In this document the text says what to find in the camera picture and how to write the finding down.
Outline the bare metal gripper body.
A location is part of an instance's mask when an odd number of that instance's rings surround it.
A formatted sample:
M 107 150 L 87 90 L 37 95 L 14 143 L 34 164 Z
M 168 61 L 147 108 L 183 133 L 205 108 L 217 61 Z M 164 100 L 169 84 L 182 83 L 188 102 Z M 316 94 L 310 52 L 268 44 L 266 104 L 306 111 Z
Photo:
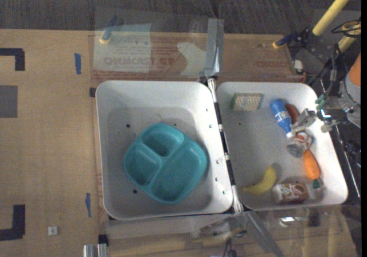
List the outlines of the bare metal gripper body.
M 335 124 L 350 123 L 350 112 L 353 111 L 353 104 L 339 97 L 328 97 L 326 102 L 326 113 Z

